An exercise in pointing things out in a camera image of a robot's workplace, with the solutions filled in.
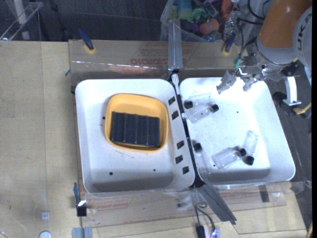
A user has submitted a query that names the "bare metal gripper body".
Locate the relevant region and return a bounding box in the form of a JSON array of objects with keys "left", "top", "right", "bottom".
[{"left": 237, "top": 54, "right": 296, "bottom": 81}]

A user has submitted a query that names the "clear plastic bottle black cap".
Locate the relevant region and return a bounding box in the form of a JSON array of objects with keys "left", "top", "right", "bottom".
[
  {"left": 192, "top": 142, "right": 209, "bottom": 176},
  {"left": 183, "top": 93, "right": 212, "bottom": 110},
  {"left": 211, "top": 148, "right": 247, "bottom": 171},
  {"left": 187, "top": 103, "right": 220, "bottom": 123},
  {"left": 243, "top": 130, "right": 259, "bottom": 166}
]

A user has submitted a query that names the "white plastic tray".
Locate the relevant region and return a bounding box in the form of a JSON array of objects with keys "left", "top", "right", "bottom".
[
  {"left": 178, "top": 76, "right": 296, "bottom": 185},
  {"left": 74, "top": 78, "right": 197, "bottom": 194}
]

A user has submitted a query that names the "clear plastic bin of toys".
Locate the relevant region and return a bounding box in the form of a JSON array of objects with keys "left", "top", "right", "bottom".
[{"left": 160, "top": 0, "right": 245, "bottom": 43}]

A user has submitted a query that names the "yellow bowl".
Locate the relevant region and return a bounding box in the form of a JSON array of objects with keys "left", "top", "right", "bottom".
[{"left": 104, "top": 93, "right": 170, "bottom": 154}]

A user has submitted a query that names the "black ribbed block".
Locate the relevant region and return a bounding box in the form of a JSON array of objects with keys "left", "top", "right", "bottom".
[{"left": 109, "top": 111, "right": 161, "bottom": 149}]

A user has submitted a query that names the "brown cardboard board red print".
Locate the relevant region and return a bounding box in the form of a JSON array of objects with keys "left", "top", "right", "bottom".
[{"left": 67, "top": 39, "right": 308, "bottom": 235}]

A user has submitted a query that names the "black cylinder on white bracket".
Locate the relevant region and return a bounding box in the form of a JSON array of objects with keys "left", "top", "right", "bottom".
[{"left": 272, "top": 75, "right": 303, "bottom": 117}]

